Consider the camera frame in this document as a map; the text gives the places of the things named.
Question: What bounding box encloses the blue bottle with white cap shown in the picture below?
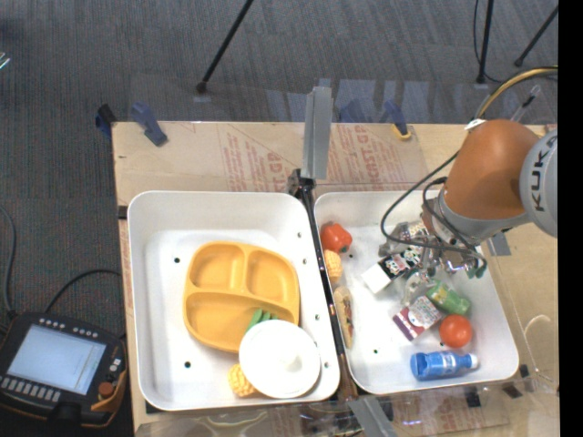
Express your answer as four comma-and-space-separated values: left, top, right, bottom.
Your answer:
409, 351, 480, 381

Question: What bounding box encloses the yellow corn cob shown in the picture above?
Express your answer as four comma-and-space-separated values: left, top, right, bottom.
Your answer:
322, 249, 343, 284
226, 362, 257, 399

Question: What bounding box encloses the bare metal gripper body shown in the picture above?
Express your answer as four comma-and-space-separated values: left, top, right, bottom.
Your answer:
419, 214, 477, 276

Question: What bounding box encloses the brown cardboard board red print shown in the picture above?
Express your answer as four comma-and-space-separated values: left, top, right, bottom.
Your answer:
111, 120, 559, 437

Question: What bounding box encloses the thin black rod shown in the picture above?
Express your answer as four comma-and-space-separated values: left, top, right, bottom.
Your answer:
298, 184, 361, 402

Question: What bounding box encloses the green bottle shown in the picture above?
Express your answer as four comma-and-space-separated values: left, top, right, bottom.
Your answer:
425, 279, 472, 317

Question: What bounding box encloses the white bowl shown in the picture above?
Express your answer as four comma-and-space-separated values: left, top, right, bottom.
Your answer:
238, 319, 322, 401

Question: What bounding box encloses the red tomato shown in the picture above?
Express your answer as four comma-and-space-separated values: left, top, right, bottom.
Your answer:
438, 314, 474, 350

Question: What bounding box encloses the green pea pod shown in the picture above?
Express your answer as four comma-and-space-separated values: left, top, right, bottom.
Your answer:
245, 307, 281, 334

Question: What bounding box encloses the black tripod leg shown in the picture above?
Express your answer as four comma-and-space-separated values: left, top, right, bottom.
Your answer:
514, 5, 559, 68
475, 0, 500, 85
195, 0, 266, 94

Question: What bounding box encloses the black block with wires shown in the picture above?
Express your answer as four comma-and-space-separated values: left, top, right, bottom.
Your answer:
287, 168, 316, 195

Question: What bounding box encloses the white carton with cow print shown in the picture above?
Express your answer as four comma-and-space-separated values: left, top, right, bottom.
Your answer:
361, 248, 424, 294

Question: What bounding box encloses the white plastic tray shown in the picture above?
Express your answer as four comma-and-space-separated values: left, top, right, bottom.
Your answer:
312, 190, 521, 396
126, 190, 342, 412

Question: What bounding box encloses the orange bell pepper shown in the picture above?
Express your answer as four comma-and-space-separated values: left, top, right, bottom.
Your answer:
320, 221, 353, 254

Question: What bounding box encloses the yellow divided plate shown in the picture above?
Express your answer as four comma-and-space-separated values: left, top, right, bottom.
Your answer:
182, 240, 302, 355

